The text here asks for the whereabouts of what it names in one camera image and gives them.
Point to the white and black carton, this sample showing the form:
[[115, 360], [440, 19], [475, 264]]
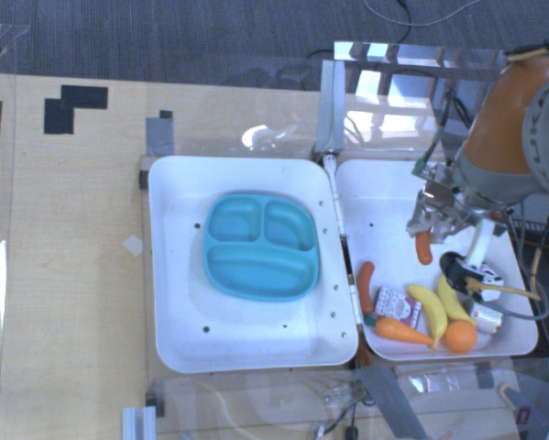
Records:
[[491, 275]]

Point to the orange toy fruit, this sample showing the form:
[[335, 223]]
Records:
[[461, 337]]

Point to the small white can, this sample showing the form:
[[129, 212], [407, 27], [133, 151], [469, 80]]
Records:
[[487, 320]]

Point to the pink and white carton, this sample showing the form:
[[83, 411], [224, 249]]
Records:
[[393, 303]]

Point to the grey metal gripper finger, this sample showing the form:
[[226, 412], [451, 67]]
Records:
[[418, 220], [446, 231]]

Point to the white plastic tray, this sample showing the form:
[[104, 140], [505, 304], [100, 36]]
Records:
[[255, 337], [384, 227]]

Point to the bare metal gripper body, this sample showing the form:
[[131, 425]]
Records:
[[443, 195]]

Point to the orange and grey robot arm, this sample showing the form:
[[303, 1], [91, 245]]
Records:
[[498, 122]]

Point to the orange toy carrot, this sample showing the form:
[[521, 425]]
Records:
[[400, 330]]

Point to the orange toy sausage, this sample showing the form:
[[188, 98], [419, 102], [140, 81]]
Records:
[[365, 287], [424, 250]]

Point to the yellow banana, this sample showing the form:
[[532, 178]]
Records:
[[450, 300], [432, 310]]

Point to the blue divided plate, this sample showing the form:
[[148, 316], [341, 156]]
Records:
[[260, 273]]

